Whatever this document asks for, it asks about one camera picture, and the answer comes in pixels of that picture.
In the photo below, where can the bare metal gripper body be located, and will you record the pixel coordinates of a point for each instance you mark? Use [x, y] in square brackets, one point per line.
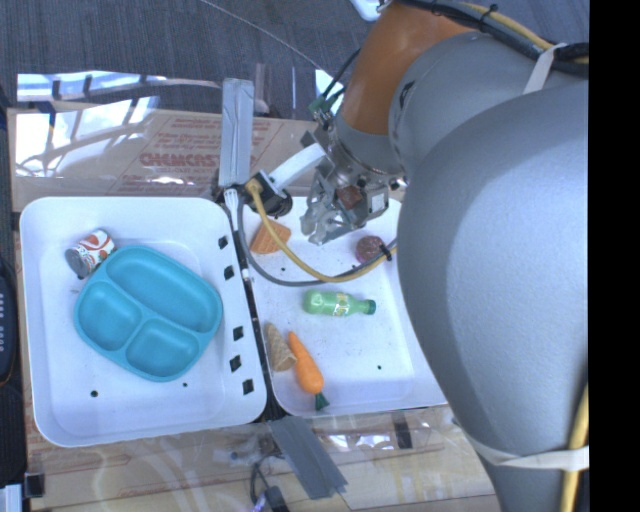
[356, 186]

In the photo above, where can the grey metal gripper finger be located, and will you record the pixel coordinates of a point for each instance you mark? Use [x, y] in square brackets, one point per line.
[312, 220]
[336, 226]

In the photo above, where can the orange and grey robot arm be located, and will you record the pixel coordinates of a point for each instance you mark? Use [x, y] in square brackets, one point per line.
[490, 210]

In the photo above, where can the dark red round biscuit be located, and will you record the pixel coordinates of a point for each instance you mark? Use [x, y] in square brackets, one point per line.
[368, 249]

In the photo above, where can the orange pizza slice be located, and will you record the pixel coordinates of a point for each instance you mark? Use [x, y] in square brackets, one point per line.
[265, 241]

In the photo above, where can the green plastic bottle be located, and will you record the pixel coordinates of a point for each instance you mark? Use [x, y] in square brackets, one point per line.
[332, 303]

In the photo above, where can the thin black and white rod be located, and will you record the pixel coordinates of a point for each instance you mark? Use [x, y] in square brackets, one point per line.
[252, 305]

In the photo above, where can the tan ice cream cone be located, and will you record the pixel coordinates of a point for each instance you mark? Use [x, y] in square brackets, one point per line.
[280, 350]

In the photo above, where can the white plastic tray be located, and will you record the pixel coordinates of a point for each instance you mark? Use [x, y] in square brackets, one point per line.
[150, 415]
[350, 360]

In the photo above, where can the orange carrot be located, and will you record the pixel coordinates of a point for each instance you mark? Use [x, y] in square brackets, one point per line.
[307, 372]

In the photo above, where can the blue divided plate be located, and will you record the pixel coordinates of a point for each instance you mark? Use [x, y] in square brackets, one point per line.
[150, 310]

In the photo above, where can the orange and white can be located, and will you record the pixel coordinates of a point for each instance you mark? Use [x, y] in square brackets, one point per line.
[91, 251]

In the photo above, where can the black cylinder on white bracket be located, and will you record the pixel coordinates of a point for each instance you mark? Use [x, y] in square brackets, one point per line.
[272, 192]

